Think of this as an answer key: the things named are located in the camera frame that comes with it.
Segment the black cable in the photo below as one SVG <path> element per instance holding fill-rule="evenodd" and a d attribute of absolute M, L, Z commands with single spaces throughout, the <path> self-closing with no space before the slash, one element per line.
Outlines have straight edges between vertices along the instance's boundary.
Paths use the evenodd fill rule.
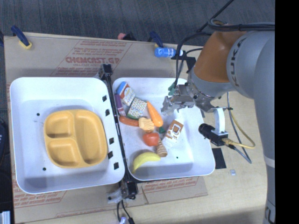
<path fill-rule="evenodd" d="M 120 204 L 122 205 L 123 210 L 125 211 L 125 213 L 126 213 L 127 216 L 128 216 L 128 221 L 129 221 L 129 223 L 130 223 L 130 224 L 134 224 L 134 221 L 133 221 L 132 217 L 130 217 L 130 215 L 128 214 L 128 212 L 127 212 L 127 210 L 126 210 L 126 208 L 125 208 L 125 205 L 123 204 L 123 200 L 121 200 L 120 202 L 117 203 L 117 219 L 118 219 L 118 221 L 121 222 L 121 217 L 120 217 L 120 215 L 119 215 L 119 207 L 120 207 Z"/>
<path fill-rule="evenodd" d="M 120 217 L 120 214 L 119 214 L 120 203 L 121 202 L 117 203 L 117 205 L 116 205 L 117 219 L 118 219 L 119 222 L 121 222 L 121 217 Z"/>
<path fill-rule="evenodd" d="M 237 139 L 238 139 L 239 143 L 242 144 L 242 143 L 241 143 L 241 139 L 240 139 L 240 137 L 239 137 L 239 135 L 238 135 L 237 129 L 235 128 L 235 124 L 234 124 L 233 118 L 232 118 L 231 107 L 230 107 L 230 103 L 229 103 L 229 93 L 228 93 L 228 92 L 227 92 L 227 98 L 228 98 L 228 114 L 229 114 L 230 122 L 231 122 L 231 124 L 232 124 L 232 126 L 233 126 L 234 132 L 235 132 L 235 134 L 236 134 L 236 136 L 237 136 Z M 234 147 L 233 149 L 234 149 L 235 151 L 237 151 L 241 156 L 243 156 L 243 158 L 245 158 L 249 163 L 252 163 L 252 161 L 251 161 L 251 159 L 249 158 L 249 156 L 248 156 L 248 154 L 247 154 L 247 152 L 246 152 L 246 150 L 245 150 L 244 147 L 242 147 L 242 149 L 243 149 L 243 151 L 244 151 L 245 154 L 243 154 L 243 153 L 242 153 L 240 150 L 238 150 L 236 147 Z"/>
<path fill-rule="evenodd" d="M 215 13 L 215 15 L 211 18 L 217 17 L 225 8 L 227 8 L 234 0 L 229 0 L 218 12 Z M 206 22 L 201 28 L 199 28 L 196 32 L 201 32 L 206 26 L 208 25 L 208 22 Z"/>
<path fill-rule="evenodd" d="M 178 76 L 180 76 L 180 74 L 181 74 L 181 71 L 182 71 L 182 69 L 183 69 L 183 65 L 184 65 L 183 62 L 184 62 L 185 58 L 187 57 L 187 55 L 188 55 L 190 52 L 197 51 L 197 50 L 202 50 L 202 48 L 192 49 L 192 50 L 189 50 L 189 51 L 187 51 L 187 52 L 185 52 L 185 53 L 183 54 L 183 56 L 182 56 L 182 61 L 181 61 L 180 65 L 179 65 L 179 69 L 178 69 Z"/>
<path fill-rule="evenodd" d="M 273 22 L 259 22 L 249 24 L 227 25 L 215 18 L 208 22 L 210 28 L 221 32 L 232 31 L 275 31 L 275 23 Z"/>
<path fill-rule="evenodd" d="M 175 54 L 175 56 L 176 56 L 176 79 L 175 79 L 175 81 L 174 81 L 174 83 L 173 83 L 173 87 L 174 87 L 174 88 L 175 88 L 175 87 L 177 86 L 177 84 L 178 84 L 178 77 L 179 77 L 179 74 L 178 74 L 178 57 L 179 57 L 179 53 L 180 53 L 180 50 L 181 50 L 183 44 L 184 44 L 186 41 L 189 41 L 189 40 L 194 39 L 194 38 L 196 38 L 196 37 L 198 37 L 198 36 L 201 36 L 201 35 L 208 35 L 208 36 L 210 36 L 211 34 L 210 34 L 210 33 L 206 33 L 206 32 L 195 33 L 195 34 L 192 34 L 192 35 L 190 35 L 190 36 L 185 37 L 185 38 L 184 38 L 184 39 L 177 45 L 177 50 L 176 50 L 176 54 Z"/>

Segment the blue clamp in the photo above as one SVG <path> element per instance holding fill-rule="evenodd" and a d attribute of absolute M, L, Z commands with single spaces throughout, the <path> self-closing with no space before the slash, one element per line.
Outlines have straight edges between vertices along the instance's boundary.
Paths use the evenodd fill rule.
<path fill-rule="evenodd" d="M 4 35 L 1 31 L 0 31 L 0 47 L 4 47 Z"/>
<path fill-rule="evenodd" d="M 32 46 L 32 43 L 30 41 L 27 40 L 26 36 L 24 35 L 24 33 L 16 26 L 13 25 L 11 27 L 11 30 L 13 32 L 13 34 L 16 34 L 17 37 L 20 39 L 19 40 L 19 44 L 25 48 L 25 49 L 30 49 Z"/>
<path fill-rule="evenodd" d="M 151 31 L 149 35 L 154 40 L 154 42 L 158 45 L 158 47 L 163 47 L 162 39 L 155 31 Z"/>

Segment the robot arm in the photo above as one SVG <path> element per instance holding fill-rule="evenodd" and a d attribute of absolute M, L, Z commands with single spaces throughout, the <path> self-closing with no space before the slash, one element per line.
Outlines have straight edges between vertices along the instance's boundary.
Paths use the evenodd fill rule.
<path fill-rule="evenodd" d="M 254 99 L 267 168 L 264 224 L 275 223 L 274 31 L 214 32 L 185 85 L 165 97 L 163 114 L 194 105 L 214 112 L 211 101 L 229 91 Z"/>

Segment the yellow divided plate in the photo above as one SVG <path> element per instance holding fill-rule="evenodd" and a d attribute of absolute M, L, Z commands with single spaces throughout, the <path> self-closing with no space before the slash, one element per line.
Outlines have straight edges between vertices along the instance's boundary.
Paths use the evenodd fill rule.
<path fill-rule="evenodd" d="M 107 140 L 101 119 L 88 110 L 64 110 L 50 114 L 44 123 L 50 160 L 61 168 L 82 168 L 101 163 Z"/>

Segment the tray hole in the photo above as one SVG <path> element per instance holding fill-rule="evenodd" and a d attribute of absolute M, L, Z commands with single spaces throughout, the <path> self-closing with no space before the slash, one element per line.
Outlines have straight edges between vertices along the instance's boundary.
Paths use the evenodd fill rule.
<path fill-rule="evenodd" d="M 114 170 L 116 170 L 116 169 L 118 169 L 120 166 L 118 165 L 118 162 L 116 162 L 115 164 L 114 164 Z"/>
<path fill-rule="evenodd" d="M 112 157 L 113 157 L 113 152 L 111 151 L 108 153 L 108 159 L 111 159 Z"/>

